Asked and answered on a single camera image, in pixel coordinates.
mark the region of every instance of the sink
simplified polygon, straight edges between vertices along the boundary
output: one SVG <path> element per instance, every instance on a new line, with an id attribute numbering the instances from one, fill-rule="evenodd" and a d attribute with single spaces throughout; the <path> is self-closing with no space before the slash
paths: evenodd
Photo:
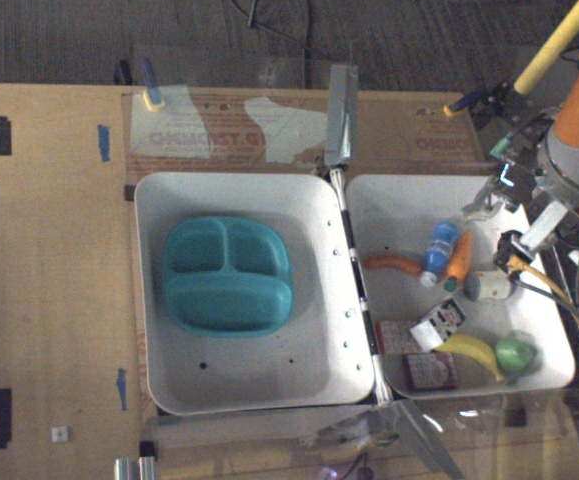
<path id="1" fill-rule="evenodd" d="M 147 381 L 161 409 L 186 416 L 343 405 L 371 393 L 371 353 L 328 183 L 300 174 L 156 173 L 136 187 L 135 210 Z M 192 221 L 180 236 L 199 223 L 203 238 L 187 241 L 196 252 L 166 260 L 170 233 Z M 286 263 L 258 224 L 277 234 Z M 172 301 L 190 293 L 198 318 L 180 325 Z M 257 300 L 266 316 L 255 324 L 201 316 L 209 295 L 221 307 L 234 294 Z"/>

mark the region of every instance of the orange carrot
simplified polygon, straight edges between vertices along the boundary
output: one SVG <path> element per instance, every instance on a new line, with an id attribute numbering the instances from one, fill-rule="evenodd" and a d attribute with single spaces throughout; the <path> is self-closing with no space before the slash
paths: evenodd
<path id="1" fill-rule="evenodd" d="M 453 249 L 453 254 L 449 258 L 449 263 L 445 269 L 447 282 L 444 287 L 447 291 L 454 291 L 459 281 L 467 277 L 471 266 L 471 232 L 465 231 Z"/>
<path id="2" fill-rule="evenodd" d="M 419 276 L 422 272 L 422 266 L 409 258 L 396 256 L 395 254 L 382 254 L 380 256 L 371 256 L 367 258 L 363 265 L 368 270 L 378 268 L 393 268 L 405 272 L 412 276 Z"/>

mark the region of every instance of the yellow banana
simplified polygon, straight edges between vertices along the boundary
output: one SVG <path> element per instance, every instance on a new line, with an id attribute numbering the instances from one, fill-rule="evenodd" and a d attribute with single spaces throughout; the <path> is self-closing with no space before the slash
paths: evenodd
<path id="1" fill-rule="evenodd" d="M 469 356 L 493 373 L 496 377 L 496 382 L 500 382 L 505 378 L 500 368 L 498 368 L 498 361 L 496 360 L 496 353 L 493 348 L 470 334 L 462 332 L 453 334 L 447 341 L 434 350 L 437 352 L 451 352 L 452 354 Z"/>

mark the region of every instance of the wooden table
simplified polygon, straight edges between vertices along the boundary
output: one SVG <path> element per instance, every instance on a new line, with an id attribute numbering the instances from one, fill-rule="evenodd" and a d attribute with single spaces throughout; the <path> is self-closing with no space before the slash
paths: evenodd
<path id="1" fill-rule="evenodd" d="M 0 154 L 0 389 L 11 390 L 12 396 L 11 436 L 6 447 L 0 447 L 0 478 L 112 478 L 116 458 L 137 459 L 144 423 L 155 413 L 144 382 L 135 218 L 125 188 L 150 171 L 164 170 L 163 161 L 184 170 L 189 159 L 152 157 L 150 164 L 140 164 L 140 158 L 133 158 L 137 163 L 130 165 L 127 160 L 135 151 L 128 130 L 138 91 L 0 84 L 0 117 L 11 123 L 11 154 Z M 215 112 L 240 115 L 248 98 L 326 111 L 322 91 L 189 93 L 203 102 L 199 108 L 209 140 L 224 131 L 224 121 L 216 120 Z M 437 159 L 433 149 L 444 151 L 445 139 L 465 165 L 477 164 L 482 152 L 469 123 L 454 122 L 444 136 L 437 123 L 445 119 L 439 113 L 442 105 L 455 97 L 360 93 L 365 110 L 359 138 L 381 133 L 396 140 L 391 147 L 398 158 L 385 165 L 404 172 L 428 168 L 428 161 Z M 369 112 L 372 108 L 383 109 L 383 121 L 380 112 Z M 402 126 L 399 112 L 405 117 L 413 113 Z M 428 158 L 398 142 L 412 123 L 419 125 L 418 144 L 423 150 L 432 148 Z M 430 132 L 436 135 L 425 135 Z M 312 152 L 296 151 L 302 169 L 310 168 Z M 445 167 L 452 161 L 446 153 L 441 163 Z M 380 156 L 380 149 L 366 158 L 372 155 Z M 194 170 L 221 169 L 197 159 L 192 164 Z M 292 169 L 296 164 L 266 166 L 278 167 Z M 119 373 L 126 380 L 124 403 Z M 52 429 L 62 426 L 69 429 L 69 440 L 53 443 Z"/>

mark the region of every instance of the plastic bottle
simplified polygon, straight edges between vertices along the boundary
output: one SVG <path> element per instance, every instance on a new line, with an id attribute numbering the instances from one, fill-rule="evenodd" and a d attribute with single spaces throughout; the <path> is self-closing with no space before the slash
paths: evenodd
<path id="1" fill-rule="evenodd" d="M 447 266 L 460 235 L 458 227 L 449 221 L 440 222 L 425 252 L 420 284 L 430 288 L 436 284 L 438 274 Z"/>

